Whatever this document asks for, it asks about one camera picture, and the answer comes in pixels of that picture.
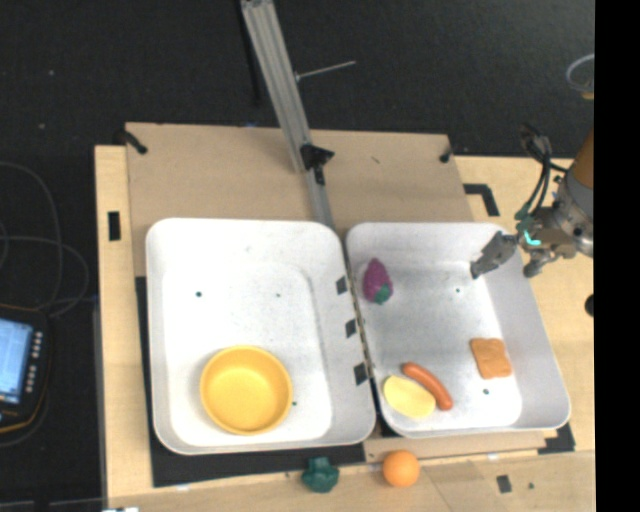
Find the toy eggplant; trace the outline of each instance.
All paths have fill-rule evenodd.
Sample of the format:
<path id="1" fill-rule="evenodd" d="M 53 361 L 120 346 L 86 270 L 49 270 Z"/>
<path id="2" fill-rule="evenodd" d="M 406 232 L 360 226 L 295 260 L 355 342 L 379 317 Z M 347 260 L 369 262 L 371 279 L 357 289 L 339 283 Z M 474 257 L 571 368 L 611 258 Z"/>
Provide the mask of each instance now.
<path id="1" fill-rule="evenodd" d="M 393 295 L 393 283 L 387 269 L 377 258 L 373 258 L 364 273 L 364 296 L 368 301 L 384 304 Z"/>

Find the orange ball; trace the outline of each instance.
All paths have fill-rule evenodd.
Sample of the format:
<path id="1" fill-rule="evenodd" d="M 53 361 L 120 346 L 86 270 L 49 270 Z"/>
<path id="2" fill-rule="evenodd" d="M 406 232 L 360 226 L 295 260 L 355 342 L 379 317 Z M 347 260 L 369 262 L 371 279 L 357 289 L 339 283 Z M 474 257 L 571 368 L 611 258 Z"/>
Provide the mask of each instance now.
<path id="1" fill-rule="evenodd" d="M 413 453 L 397 450 L 385 457 L 382 475 L 394 487 L 410 487 L 420 476 L 420 463 Z"/>

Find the toy food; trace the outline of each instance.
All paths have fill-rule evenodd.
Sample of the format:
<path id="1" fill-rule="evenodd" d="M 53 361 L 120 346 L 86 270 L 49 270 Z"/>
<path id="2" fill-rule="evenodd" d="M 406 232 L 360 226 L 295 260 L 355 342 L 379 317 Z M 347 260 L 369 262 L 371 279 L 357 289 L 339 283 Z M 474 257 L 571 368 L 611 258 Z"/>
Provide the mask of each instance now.
<path id="1" fill-rule="evenodd" d="M 436 399 L 413 380 L 391 375 L 382 386 L 387 403 L 409 418 L 424 418 L 436 408 Z"/>
<path id="2" fill-rule="evenodd" d="M 504 342 L 498 338 L 473 338 L 471 351 L 483 379 L 508 377 L 512 373 Z"/>
<path id="3" fill-rule="evenodd" d="M 385 457 L 382 475 L 394 487 L 410 487 L 418 481 L 420 463 L 413 453 L 397 450 Z"/>
<path id="4" fill-rule="evenodd" d="M 427 388 L 435 397 L 438 408 L 448 411 L 453 407 L 453 400 L 447 388 L 426 368 L 416 363 L 405 363 L 402 365 L 402 373 Z"/>
<path id="5" fill-rule="evenodd" d="M 335 487 L 339 476 L 340 470 L 334 468 L 327 457 L 314 457 L 302 473 L 302 482 L 313 492 L 324 494 Z"/>
<path id="6" fill-rule="evenodd" d="M 377 258 L 373 258 L 365 270 L 362 289 L 365 298 L 376 304 L 384 304 L 393 295 L 387 269 Z"/>

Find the black floor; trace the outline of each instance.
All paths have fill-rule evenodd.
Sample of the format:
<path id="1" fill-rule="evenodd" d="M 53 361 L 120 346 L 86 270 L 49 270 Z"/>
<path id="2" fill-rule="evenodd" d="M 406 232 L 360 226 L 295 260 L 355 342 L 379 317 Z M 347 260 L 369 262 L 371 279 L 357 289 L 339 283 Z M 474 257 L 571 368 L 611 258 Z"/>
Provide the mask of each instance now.
<path id="1" fill-rule="evenodd" d="M 446 133 L 458 154 L 523 155 L 518 126 L 573 157 L 594 104 L 565 71 L 595 51 L 595 0 L 277 0 L 312 128 Z M 85 300 L 52 321 L 48 409 L 32 436 L 0 446 L 0 504 L 101 492 L 93 363 L 97 294 L 92 150 L 127 121 L 275 126 L 253 101 L 233 0 L 6 1 L 0 4 L 0 161 L 27 166 L 55 200 L 64 243 L 90 269 Z M 51 239 L 44 192 L 0 165 L 0 223 Z M 55 247 L 0 241 L 0 302 L 35 306 L 55 284 Z M 65 252 L 59 297 L 82 289 Z"/>

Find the green toy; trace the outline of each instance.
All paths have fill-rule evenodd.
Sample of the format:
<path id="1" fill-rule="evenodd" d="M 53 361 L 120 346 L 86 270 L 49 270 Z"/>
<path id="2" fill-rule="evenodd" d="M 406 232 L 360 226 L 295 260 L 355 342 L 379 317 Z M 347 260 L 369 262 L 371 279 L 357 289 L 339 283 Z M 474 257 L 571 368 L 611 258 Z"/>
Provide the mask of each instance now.
<path id="1" fill-rule="evenodd" d="M 327 457 L 314 457 L 309 459 L 302 481 L 313 492 L 327 493 L 338 483 L 339 476 L 340 471 L 331 465 Z"/>

